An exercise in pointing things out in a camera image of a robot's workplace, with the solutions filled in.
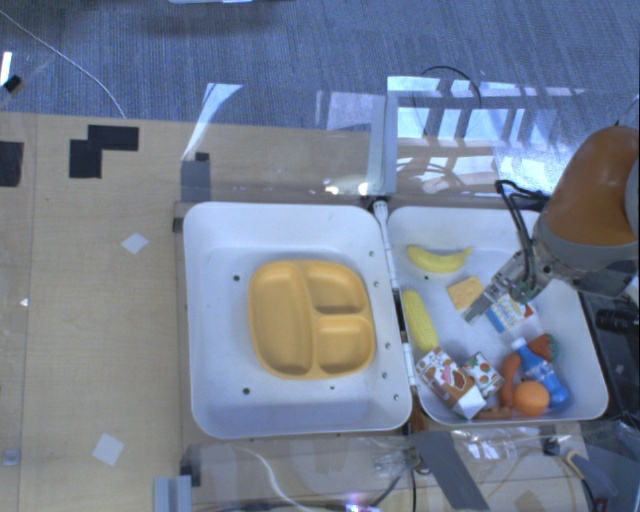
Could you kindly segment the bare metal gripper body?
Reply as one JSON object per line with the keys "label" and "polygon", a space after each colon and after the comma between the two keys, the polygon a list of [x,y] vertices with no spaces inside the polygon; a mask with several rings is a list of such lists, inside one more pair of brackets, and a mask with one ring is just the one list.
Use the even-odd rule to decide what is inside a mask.
{"label": "bare metal gripper body", "polygon": [[528,303],[550,281],[551,277],[542,271],[537,261],[519,250],[492,277],[491,300],[498,302],[503,296],[509,296],[516,303]]}

